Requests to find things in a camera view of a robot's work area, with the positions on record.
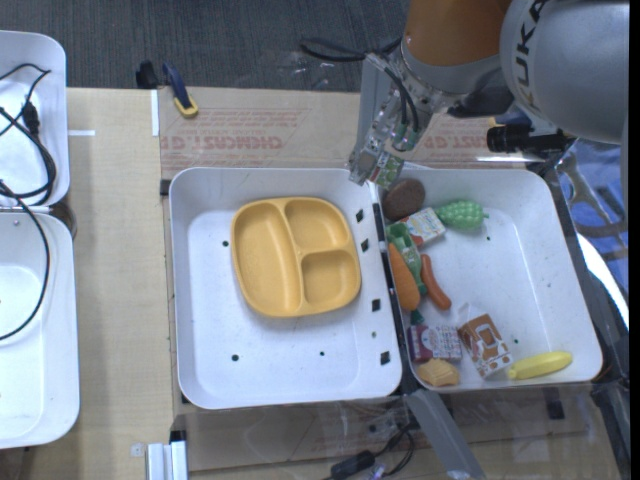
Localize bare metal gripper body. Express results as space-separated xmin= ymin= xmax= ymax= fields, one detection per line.
xmin=370 ymin=51 xmax=452 ymax=155

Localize small green and white carton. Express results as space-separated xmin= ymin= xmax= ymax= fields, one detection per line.
xmin=372 ymin=151 xmax=405 ymax=190

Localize brown round biscuit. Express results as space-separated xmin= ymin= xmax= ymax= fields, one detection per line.
xmin=382 ymin=177 xmax=427 ymax=222

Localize white and red carton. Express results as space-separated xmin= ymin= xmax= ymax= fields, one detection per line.
xmin=399 ymin=207 xmax=447 ymax=247

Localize green plastic bottle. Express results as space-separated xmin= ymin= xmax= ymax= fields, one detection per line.
xmin=385 ymin=222 xmax=430 ymax=297

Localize green grapes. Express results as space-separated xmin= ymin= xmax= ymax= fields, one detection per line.
xmin=433 ymin=199 xmax=491 ymax=231

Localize orange carrot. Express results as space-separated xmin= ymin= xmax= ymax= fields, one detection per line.
xmin=387 ymin=242 xmax=427 ymax=326

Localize brown cardboard board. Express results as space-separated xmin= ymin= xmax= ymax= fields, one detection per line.
xmin=156 ymin=85 xmax=617 ymax=472

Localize yellow divided plate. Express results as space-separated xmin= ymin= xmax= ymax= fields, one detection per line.
xmin=229 ymin=196 xmax=363 ymax=319

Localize orange sausage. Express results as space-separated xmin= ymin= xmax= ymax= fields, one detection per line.
xmin=419 ymin=253 xmax=453 ymax=312

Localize purple and white carton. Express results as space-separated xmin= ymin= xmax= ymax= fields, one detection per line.
xmin=406 ymin=323 xmax=464 ymax=365

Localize white plastic tray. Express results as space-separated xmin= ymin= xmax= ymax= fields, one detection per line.
xmin=0 ymin=29 xmax=69 ymax=210
xmin=168 ymin=166 xmax=404 ymax=411
xmin=0 ymin=208 xmax=82 ymax=450
xmin=378 ymin=167 xmax=604 ymax=395

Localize brown and white carton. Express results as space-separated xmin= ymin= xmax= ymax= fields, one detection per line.
xmin=456 ymin=303 xmax=514 ymax=381

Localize orange pizza slice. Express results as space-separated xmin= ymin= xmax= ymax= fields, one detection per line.
xmin=416 ymin=357 xmax=461 ymax=389

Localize yellow banana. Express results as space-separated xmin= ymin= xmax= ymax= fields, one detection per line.
xmin=507 ymin=350 xmax=574 ymax=382

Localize black cylinder on white bracket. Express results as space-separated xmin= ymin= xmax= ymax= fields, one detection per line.
xmin=486 ymin=113 xmax=569 ymax=160

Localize black block with thin wires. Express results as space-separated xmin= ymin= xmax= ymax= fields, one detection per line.
xmin=330 ymin=449 xmax=377 ymax=480

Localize black cable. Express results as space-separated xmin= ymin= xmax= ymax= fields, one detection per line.
xmin=0 ymin=62 xmax=58 ymax=342

